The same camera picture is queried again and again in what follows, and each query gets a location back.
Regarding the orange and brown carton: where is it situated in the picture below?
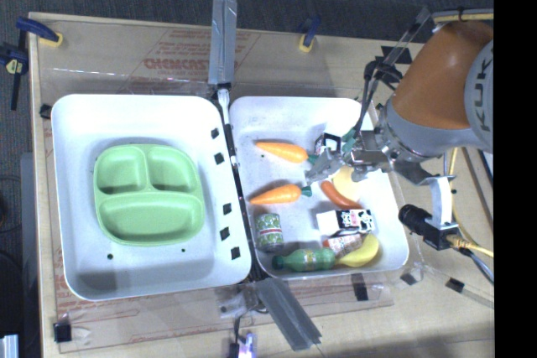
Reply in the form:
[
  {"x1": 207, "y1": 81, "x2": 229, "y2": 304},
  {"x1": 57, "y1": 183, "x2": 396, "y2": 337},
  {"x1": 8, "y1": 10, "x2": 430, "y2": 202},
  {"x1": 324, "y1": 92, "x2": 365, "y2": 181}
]
[{"x1": 321, "y1": 233, "x2": 364, "y2": 259}]

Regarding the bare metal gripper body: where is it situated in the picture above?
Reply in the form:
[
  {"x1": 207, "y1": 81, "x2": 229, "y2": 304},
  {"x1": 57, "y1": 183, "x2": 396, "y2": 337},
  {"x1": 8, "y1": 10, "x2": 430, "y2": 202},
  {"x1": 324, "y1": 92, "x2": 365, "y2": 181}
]
[{"x1": 343, "y1": 128, "x2": 422, "y2": 184}]

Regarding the green divided plate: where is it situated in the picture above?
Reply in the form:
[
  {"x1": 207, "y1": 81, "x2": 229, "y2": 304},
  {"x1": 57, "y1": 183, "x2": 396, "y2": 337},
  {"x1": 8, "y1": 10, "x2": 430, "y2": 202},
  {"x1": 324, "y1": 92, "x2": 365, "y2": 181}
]
[{"x1": 92, "y1": 143, "x2": 207, "y2": 247}]

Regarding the white carton with cow print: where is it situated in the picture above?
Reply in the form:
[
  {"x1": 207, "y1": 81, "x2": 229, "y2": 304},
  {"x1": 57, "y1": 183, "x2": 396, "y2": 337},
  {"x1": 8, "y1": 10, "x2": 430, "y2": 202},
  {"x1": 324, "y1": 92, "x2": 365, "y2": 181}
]
[{"x1": 315, "y1": 208, "x2": 377, "y2": 238}]

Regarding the black cylinder on white bracket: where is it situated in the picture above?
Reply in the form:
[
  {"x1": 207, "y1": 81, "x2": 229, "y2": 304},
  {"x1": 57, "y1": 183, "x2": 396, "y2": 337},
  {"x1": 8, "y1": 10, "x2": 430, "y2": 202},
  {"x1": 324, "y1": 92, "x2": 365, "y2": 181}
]
[{"x1": 397, "y1": 175, "x2": 462, "y2": 252}]

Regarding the orange carrot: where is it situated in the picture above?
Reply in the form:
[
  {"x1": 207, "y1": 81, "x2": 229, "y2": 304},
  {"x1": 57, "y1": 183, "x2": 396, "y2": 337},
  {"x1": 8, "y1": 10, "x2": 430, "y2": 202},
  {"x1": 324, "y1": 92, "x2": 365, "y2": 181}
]
[
  {"x1": 248, "y1": 183, "x2": 314, "y2": 206},
  {"x1": 254, "y1": 140, "x2": 320, "y2": 165}
]

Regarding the white plastic tray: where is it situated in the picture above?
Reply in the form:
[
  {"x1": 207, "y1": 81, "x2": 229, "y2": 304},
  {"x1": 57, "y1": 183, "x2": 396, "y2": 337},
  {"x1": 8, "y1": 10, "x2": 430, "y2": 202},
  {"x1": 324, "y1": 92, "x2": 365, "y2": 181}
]
[
  {"x1": 228, "y1": 96, "x2": 410, "y2": 281},
  {"x1": 50, "y1": 93, "x2": 253, "y2": 302}
]

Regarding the orange sausage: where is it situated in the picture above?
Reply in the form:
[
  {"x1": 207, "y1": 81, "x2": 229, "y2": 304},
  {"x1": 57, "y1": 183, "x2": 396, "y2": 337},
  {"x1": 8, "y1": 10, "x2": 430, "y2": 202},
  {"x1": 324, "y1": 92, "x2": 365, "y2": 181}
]
[{"x1": 320, "y1": 179, "x2": 364, "y2": 211}]

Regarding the yellow banana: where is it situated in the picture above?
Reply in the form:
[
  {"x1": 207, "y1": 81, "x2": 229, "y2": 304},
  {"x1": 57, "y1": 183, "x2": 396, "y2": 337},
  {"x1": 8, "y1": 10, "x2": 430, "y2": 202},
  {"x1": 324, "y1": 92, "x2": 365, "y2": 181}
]
[{"x1": 335, "y1": 233, "x2": 381, "y2": 268}]

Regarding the pale yellow round slice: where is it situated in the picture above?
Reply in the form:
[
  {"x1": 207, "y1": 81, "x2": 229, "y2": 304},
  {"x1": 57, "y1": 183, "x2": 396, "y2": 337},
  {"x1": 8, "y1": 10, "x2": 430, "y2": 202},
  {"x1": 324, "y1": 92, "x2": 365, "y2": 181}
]
[{"x1": 331, "y1": 165, "x2": 362, "y2": 203}]

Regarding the green plastic bottle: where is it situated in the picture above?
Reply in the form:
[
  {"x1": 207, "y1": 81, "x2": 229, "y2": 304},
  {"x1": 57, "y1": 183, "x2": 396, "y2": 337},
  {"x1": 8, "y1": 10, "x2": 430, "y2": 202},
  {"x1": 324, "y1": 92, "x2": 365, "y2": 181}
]
[{"x1": 271, "y1": 247, "x2": 337, "y2": 274}]

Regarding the green can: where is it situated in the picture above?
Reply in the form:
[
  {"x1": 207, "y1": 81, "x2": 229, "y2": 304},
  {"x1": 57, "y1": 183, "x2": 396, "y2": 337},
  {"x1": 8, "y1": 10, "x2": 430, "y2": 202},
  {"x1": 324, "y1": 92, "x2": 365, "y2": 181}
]
[{"x1": 253, "y1": 212, "x2": 285, "y2": 253}]

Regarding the brown cardboard board red print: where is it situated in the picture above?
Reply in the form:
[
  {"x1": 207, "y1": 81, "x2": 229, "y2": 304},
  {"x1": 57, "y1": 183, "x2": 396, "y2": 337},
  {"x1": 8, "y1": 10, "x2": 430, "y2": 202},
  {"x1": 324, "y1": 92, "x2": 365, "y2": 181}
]
[{"x1": 35, "y1": 20, "x2": 420, "y2": 354}]

